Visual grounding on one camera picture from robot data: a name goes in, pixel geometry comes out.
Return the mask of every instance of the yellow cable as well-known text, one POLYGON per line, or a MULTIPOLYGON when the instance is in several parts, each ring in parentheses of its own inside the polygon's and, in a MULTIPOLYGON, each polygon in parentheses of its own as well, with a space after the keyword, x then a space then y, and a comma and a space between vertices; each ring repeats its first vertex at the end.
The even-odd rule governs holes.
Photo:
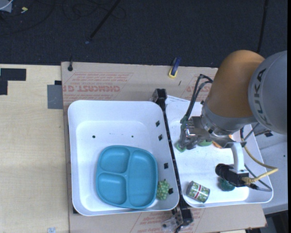
POLYGON ((274 167, 274 166, 269 166, 269 165, 266 165, 260 161, 258 161, 248 150, 247 146, 244 146, 244 149, 246 150, 247 154, 251 157, 252 160, 254 160, 256 163, 260 164, 261 166, 265 167, 265 168, 268 168, 268 169, 271 169, 270 171, 268 172, 265 172, 255 178, 249 178, 249 177, 243 177, 242 180, 245 181, 245 184, 251 184, 251 183, 254 183, 262 178, 264 178, 265 176, 268 176, 268 175, 271 175, 272 173, 275 173, 278 171, 278 168, 274 167))

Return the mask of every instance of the light wood surface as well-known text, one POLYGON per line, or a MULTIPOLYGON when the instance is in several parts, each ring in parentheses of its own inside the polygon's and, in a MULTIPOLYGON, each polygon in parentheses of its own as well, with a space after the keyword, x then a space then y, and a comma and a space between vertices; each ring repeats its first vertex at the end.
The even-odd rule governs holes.
POLYGON ((26 68, 0 95, 0 233, 69 232, 63 110, 48 109, 60 66, 26 68))

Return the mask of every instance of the green soda can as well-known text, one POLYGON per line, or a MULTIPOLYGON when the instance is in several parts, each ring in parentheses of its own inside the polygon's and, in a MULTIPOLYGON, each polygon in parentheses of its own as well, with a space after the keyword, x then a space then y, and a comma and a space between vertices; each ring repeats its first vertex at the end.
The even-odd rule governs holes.
POLYGON ((209 197, 210 189, 191 181, 186 189, 186 195, 199 202, 205 203, 209 197))

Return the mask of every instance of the black tape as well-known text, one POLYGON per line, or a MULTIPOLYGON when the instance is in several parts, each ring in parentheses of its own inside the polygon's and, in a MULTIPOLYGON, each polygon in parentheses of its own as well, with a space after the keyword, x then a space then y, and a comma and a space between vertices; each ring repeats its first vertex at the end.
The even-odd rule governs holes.
POLYGON ((0 69, 0 95, 8 95, 8 81, 26 81, 26 69, 0 69))

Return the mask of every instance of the blue plate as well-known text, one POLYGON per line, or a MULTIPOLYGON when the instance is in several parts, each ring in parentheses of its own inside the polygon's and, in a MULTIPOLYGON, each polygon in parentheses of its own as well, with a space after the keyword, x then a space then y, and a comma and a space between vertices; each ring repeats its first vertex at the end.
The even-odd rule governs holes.
POLYGON ((98 159, 96 191, 105 203, 132 209, 149 207, 155 200, 158 168, 148 151, 109 146, 98 159))

